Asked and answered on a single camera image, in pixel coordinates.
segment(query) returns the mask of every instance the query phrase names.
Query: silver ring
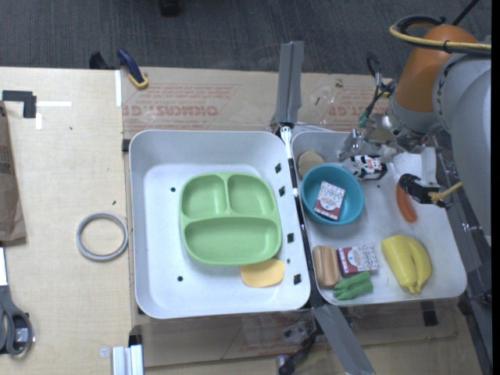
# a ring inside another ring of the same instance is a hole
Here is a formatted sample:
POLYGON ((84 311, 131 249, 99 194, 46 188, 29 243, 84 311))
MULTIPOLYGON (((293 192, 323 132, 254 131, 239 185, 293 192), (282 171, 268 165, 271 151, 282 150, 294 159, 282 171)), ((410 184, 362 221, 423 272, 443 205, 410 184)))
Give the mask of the silver ring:
POLYGON ((111 259, 115 259, 118 255, 123 253, 125 248, 127 247, 128 243, 128 230, 127 230, 127 225, 125 224, 125 221, 123 221, 121 218, 119 218, 116 214, 113 212, 106 212, 106 211, 97 211, 93 212, 92 214, 89 214, 85 216, 80 223, 78 224, 77 228, 77 247, 78 250, 80 250, 80 253, 87 257, 88 259, 94 260, 94 261, 109 261, 111 259), (95 254, 91 251, 89 251, 81 242, 81 233, 85 226, 91 222, 92 220, 100 220, 100 219, 105 219, 105 220, 111 220, 114 223, 116 223, 122 230, 123 232, 123 241, 120 247, 118 247, 117 250, 110 254, 95 254))

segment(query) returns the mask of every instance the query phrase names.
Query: banana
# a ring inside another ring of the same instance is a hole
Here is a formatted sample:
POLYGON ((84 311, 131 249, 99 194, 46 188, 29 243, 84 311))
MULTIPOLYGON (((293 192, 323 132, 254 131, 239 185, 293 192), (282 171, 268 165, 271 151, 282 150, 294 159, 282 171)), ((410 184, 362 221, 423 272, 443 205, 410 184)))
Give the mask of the banana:
POLYGON ((381 245, 399 284, 410 293, 420 293, 432 274, 427 250, 413 237, 403 234, 387 237, 381 245))
POLYGON ((429 255, 422 244, 413 237, 407 236, 406 241, 409 250, 412 253, 412 259, 416 267, 416 292, 420 293, 423 283, 429 279, 432 274, 432 266, 430 265, 429 255))
POLYGON ((416 267, 406 239, 402 235, 395 235, 385 238, 381 244, 382 252, 384 252, 399 284, 408 288, 411 293, 415 293, 416 267))

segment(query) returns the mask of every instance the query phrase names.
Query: small box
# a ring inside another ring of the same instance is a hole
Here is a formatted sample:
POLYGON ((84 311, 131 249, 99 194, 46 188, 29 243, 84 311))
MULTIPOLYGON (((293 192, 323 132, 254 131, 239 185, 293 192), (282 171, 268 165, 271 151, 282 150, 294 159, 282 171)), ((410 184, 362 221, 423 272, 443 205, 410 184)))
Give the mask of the small box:
POLYGON ((351 161, 354 167, 352 173, 360 180, 379 180, 388 171, 379 155, 354 155, 351 161))
POLYGON ((338 248, 337 257, 342 275, 380 268, 372 245, 338 248))
POLYGON ((314 204, 314 211, 329 220, 337 220, 344 200, 345 189, 323 181, 314 204))

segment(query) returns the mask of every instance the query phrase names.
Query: wooden table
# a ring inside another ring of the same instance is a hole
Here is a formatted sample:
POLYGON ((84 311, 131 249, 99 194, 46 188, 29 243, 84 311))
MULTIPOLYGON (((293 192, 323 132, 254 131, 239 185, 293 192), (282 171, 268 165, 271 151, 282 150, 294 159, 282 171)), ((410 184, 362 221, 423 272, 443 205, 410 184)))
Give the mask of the wooden table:
MULTIPOLYGON (((0 373, 109 374, 110 348, 127 346, 131 329, 128 254, 93 262, 77 250, 75 231, 89 213, 127 217, 122 111, 116 72, 0 68, 0 90, 32 91, 39 102, 71 102, 41 109, 41 129, 24 119, 20 102, 6 102, 27 240, 7 244, 15 303, 30 314, 36 342, 23 358, 0 355, 0 373)), ((97 220, 87 245, 105 253, 120 243, 114 224, 97 220)), ((466 321, 454 311, 453 337, 379 345, 365 332, 366 354, 377 373, 480 374, 466 321)), ((276 358, 147 369, 154 374, 275 374, 276 358)), ((297 373, 343 373, 332 351, 314 352, 297 373)))

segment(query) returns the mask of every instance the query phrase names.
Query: gray carpet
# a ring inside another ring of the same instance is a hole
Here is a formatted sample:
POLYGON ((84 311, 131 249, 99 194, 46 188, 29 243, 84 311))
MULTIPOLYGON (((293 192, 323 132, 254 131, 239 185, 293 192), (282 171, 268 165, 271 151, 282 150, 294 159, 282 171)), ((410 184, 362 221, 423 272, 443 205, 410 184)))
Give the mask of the gray carpet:
MULTIPOLYGON (((88 68, 100 51, 118 66, 125 48, 140 66, 277 70, 280 43, 305 42, 303 72, 369 73, 373 51, 397 77, 411 46, 389 26, 403 16, 451 23, 471 0, 182 0, 176 17, 158 0, 0 0, 0 66, 88 68)), ((492 0, 460 26, 491 34, 492 0)))

